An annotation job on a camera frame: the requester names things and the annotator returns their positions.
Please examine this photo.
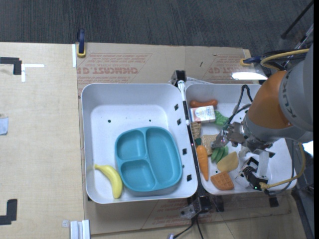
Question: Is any black block with thin wires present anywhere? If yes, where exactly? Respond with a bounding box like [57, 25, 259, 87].
[180, 195, 213, 219]
[171, 70, 187, 86]

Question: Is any white and pink carton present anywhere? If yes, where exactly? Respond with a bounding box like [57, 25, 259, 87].
[189, 105, 217, 123]

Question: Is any brown bread slice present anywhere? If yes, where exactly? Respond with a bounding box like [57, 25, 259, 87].
[201, 134, 219, 156]

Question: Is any tan woven biscuit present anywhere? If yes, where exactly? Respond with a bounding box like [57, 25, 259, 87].
[190, 121, 202, 140]

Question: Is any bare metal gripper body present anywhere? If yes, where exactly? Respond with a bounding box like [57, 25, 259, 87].
[225, 121, 250, 148]

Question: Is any orange-brown sausage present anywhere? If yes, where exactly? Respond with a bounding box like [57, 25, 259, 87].
[189, 99, 219, 109]

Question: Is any blue divided plate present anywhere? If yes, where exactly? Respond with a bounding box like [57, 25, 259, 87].
[114, 126, 183, 193]

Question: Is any black cylinder on white bracket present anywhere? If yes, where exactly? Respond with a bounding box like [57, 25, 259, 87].
[235, 145, 276, 192]

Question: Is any green pea pod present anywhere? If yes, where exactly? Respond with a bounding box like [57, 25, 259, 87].
[210, 145, 230, 164]

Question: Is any yellow potato slice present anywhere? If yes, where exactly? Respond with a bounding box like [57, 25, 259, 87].
[216, 151, 240, 173]

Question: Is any white plastic tray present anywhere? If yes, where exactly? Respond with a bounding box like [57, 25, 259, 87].
[81, 83, 199, 205]
[184, 83, 298, 196]

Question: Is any orange waffle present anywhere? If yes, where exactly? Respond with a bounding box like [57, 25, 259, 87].
[210, 170, 235, 191]

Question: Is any orange carrot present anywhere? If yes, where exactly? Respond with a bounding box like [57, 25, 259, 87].
[194, 137, 210, 182]

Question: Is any brown cardboard board red print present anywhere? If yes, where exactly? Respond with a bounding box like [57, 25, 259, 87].
[75, 42, 292, 236]

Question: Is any green leafy vegetable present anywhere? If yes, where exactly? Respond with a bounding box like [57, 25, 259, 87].
[213, 110, 230, 127]

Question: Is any yellow banana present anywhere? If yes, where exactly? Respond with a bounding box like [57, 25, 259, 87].
[94, 163, 124, 200]

